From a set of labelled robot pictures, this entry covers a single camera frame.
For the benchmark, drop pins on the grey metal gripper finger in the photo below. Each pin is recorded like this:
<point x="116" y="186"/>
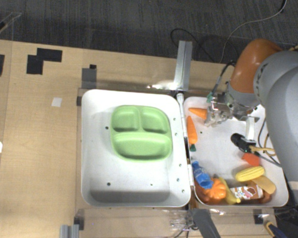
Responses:
<point x="209" y="120"/>
<point x="220" y="120"/>

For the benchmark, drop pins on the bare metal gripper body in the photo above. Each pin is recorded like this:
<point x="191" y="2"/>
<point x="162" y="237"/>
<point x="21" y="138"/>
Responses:
<point x="223" y="105"/>

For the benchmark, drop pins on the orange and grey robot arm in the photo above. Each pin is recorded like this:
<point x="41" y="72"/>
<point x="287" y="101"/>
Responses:
<point x="284" y="98"/>

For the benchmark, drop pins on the orange carrot with green top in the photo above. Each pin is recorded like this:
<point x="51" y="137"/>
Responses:
<point x="192" y="132"/>

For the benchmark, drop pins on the thin black and white rod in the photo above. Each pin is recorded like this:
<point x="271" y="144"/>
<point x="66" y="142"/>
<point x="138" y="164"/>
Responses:
<point x="183" y="120"/>

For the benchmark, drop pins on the white plastic tray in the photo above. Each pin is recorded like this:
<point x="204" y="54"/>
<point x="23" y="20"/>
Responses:
<point x="135" y="185"/>
<point x="217" y="149"/>

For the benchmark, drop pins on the orange-red block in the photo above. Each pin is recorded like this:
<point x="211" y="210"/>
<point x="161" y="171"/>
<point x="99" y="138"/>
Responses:
<point x="251" y="159"/>

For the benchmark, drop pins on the blue plastic bottle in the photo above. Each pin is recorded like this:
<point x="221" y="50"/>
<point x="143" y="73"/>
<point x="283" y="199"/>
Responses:
<point x="201" y="174"/>

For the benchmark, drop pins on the yellow corn cob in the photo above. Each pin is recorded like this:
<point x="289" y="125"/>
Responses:
<point x="249" y="173"/>

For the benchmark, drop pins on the orange pumpkin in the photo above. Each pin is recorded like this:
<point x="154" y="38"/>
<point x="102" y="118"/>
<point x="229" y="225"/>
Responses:
<point x="216" y="193"/>

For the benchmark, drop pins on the green divided plate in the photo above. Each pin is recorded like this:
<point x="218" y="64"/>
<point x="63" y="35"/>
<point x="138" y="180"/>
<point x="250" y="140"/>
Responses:
<point x="140" y="145"/>

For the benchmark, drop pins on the yellow banana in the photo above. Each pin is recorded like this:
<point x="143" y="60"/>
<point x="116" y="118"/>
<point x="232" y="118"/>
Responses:
<point x="229" y="195"/>

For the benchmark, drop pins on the brown and white bottle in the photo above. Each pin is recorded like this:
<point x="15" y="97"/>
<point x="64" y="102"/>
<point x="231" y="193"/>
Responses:
<point x="246" y="192"/>

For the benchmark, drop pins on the yellow oval bread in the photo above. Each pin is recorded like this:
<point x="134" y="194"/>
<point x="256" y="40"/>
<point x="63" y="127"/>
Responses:
<point x="266" y="184"/>

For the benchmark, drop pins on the brown sausage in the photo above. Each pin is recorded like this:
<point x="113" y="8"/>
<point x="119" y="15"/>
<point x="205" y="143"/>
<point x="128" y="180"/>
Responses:
<point x="266" y="197"/>

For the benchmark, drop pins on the black cylinder on white bracket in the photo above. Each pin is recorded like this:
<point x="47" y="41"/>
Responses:
<point x="240" y="142"/>

